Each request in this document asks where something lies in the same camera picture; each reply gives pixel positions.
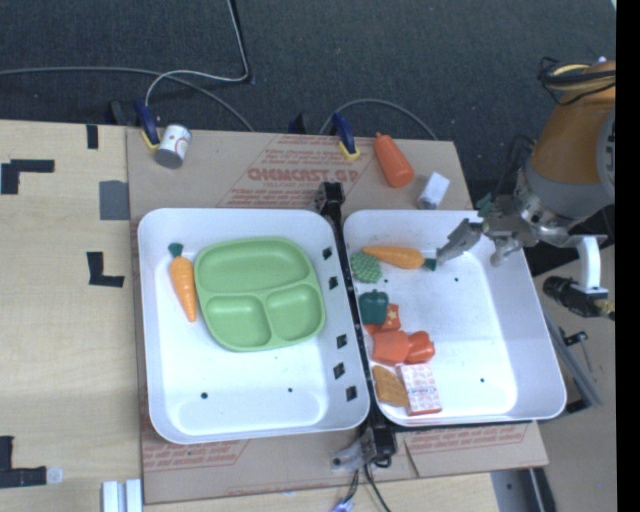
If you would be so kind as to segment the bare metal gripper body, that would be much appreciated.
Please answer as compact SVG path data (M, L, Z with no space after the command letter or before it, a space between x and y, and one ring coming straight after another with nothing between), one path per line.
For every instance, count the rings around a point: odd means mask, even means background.
M531 192L487 195L480 202L482 232L496 243L531 247L538 242L562 246L569 220L544 206Z

